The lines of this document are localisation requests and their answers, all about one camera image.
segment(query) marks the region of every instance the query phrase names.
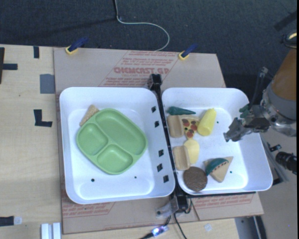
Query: wooden surface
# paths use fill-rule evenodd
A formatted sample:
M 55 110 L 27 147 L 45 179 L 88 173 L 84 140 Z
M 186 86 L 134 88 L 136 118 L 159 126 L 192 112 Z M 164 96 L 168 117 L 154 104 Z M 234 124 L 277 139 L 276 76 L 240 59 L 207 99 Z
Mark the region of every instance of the wooden surface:
M 0 227 L 0 238 L 40 238 L 40 225 L 61 222 L 59 157 L 54 94 L 40 93 L 40 75 L 54 74 L 51 47 L 0 45 L 4 62 L 17 63 L 18 70 L 4 70 L 0 84 L 0 217 L 22 218 L 21 225 Z M 35 126 L 34 109 L 52 127 Z M 211 226 L 207 231 L 205 225 Z M 183 238 L 177 225 L 160 238 Z M 234 219 L 182 223 L 187 238 L 238 239 Z M 74 238 L 141 238 L 153 228 L 102 231 Z

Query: green plate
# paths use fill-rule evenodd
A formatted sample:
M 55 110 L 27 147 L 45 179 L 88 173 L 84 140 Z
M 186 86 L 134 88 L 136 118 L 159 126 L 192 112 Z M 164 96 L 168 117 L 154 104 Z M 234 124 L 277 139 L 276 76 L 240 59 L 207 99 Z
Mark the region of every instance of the green plate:
M 82 153 L 108 174 L 121 174 L 144 154 L 148 140 L 141 129 L 115 109 L 102 109 L 76 135 Z

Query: cardboard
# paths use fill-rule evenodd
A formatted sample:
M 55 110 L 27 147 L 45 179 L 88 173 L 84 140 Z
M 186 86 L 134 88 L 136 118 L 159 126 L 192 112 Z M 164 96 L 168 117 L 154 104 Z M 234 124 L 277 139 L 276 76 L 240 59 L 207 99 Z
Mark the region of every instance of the cardboard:
M 191 53 L 179 60 L 177 52 L 84 49 L 69 55 L 54 48 L 55 91 L 61 176 L 63 233 L 81 233 L 165 223 L 155 210 L 169 197 L 79 205 L 66 194 L 63 173 L 59 95 L 69 87 L 147 87 L 150 74 L 161 74 L 161 90 L 171 87 L 225 87 L 215 54 Z M 193 198 L 189 214 L 179 222 L 193 222 L 263 214 L 258 193 Z

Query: hole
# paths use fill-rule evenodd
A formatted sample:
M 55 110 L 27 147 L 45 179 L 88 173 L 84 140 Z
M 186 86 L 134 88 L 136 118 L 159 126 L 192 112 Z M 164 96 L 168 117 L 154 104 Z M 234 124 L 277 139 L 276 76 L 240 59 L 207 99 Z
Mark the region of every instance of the hole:
M 159 171 L 161 171 L 163 169 L 163 165 L 162 164 L 159 164 L 158 166 L 157 166 L 157 171 L 159 172 Z
M 163 181 L 164 181 L 164 183 L 169 181 L 168 175 L 165 175 L 165 176 L 163 177 Z

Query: brown cookie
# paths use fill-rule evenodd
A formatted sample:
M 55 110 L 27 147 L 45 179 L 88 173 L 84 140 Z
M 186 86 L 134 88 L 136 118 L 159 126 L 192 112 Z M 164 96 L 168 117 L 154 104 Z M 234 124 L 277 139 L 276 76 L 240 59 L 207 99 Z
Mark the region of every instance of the brown cookie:
M 204 170 L 196 166 L 191 166 L 183 174 L 185 185 L 193 190 L 200 191 L 207 185 L 207 176 Z

